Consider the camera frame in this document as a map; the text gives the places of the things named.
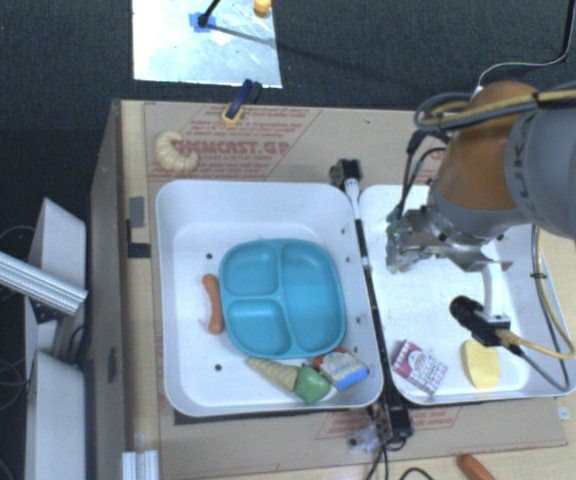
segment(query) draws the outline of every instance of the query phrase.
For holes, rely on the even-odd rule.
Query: toy food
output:
[[[249,357],[246,363],[268,380],[295,393],[307,404],[314,404],[330,391],[330,383],[310,366],[299,368],[256,357]]]
[[[253,7],[256,14],[264,16],[272,7],[272,0],[254,0]]]
[[[404,341],[393,364],[395,373],[432,395],[448,367],[411,341]]]
[[[463,348],[464,369],[477,389],[492,389],[499,384],[499,355],[494,347],[468,340]]]
[[[346,389],[368,377],[368,368],[343,347],[313,358],[312,365],[337,389]]]
[[[212,306],[212,313],[210,315],[210,323],[208,324],[208,332],[210,334],[221,334],[224,332],[224,312],[221,307],[221,294],[219,293],[219,280],[213,274],[206,274],[201,282],[208,292],[210,297],[210,305]]]

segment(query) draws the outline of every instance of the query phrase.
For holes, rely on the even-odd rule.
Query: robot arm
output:
[[[525,84],[491,84],[466,111],[534,93]],[[527,222],[576,243],[576,102],[521,108],[455,134],[427,205],[389,226],[391,270],[405,271],[431,255],[482,270],[488,260],[481,246]]]

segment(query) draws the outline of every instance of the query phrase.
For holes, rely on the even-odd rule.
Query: blue plate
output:
[[[303,240],[258,240],[230,249],[219,268],[226,330],[247,355],[289,359],[324,354],[346,332],[330,256]]]

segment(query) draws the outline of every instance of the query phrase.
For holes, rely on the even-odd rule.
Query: black carpet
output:
[[[555,58],[568,6],[273,1],[284,88],[265,90],[260,103],[404,109],[438,92],[472,90],[494,63]],[[34,225],[44,197],[87,217],[111,98],[225,102],[234,94],[134,81],[131,27],[131,0],[0,0],[0,233]],[[542,88],[576,80],[576,22],[565,63],[505,68],[488,80],[501,78]],[[9,299],[0,309],[0,357],[23,354],[21,321],[20,299]],[[0,413],[0,455],[16,478],[23,477],[24,422],[23,400]]]

